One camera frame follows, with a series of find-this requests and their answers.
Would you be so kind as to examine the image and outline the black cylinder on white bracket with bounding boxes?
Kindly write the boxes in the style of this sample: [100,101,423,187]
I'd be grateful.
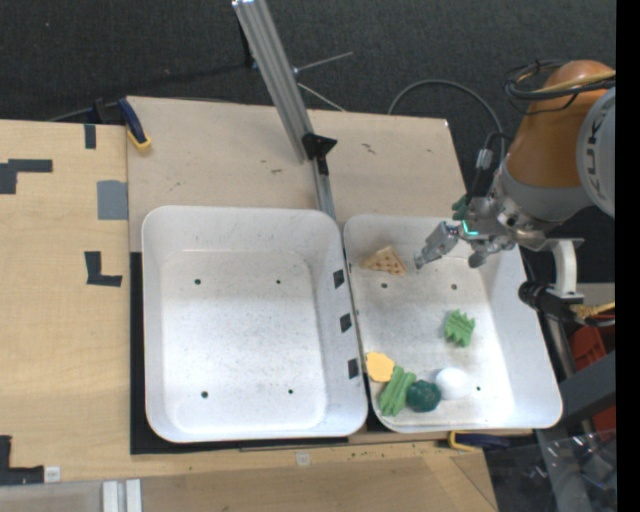
[517,239,587,322]

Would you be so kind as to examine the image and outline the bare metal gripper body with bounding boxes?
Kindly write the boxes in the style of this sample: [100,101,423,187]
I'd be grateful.
[459,187,584,252]

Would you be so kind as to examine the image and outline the tan pizza slice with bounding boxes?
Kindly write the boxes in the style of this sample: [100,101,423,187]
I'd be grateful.
[358,244,408,277]

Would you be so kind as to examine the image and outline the brown flat board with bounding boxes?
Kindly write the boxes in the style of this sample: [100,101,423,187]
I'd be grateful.
[125,94,534,459]

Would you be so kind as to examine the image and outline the white plastic tray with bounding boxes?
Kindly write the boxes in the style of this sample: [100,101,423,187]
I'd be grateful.
[140,204,370,445]
[342,213,565,435]

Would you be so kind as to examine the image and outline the green ridged toy leaf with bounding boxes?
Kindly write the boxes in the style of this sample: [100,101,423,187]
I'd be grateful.
[443,308,477,349]

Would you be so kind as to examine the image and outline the yellow biscuit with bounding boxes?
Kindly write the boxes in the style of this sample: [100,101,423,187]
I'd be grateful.
[364,351,397,384]

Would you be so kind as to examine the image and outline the dark green broccoli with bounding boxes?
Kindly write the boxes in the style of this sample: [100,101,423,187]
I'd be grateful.
[405,379,443,414]

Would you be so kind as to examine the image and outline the green toy beans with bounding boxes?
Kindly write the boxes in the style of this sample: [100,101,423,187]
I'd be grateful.
[376,365,418,418]

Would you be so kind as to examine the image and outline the white ball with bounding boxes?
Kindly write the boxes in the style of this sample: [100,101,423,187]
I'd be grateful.
[434,366,472,402]

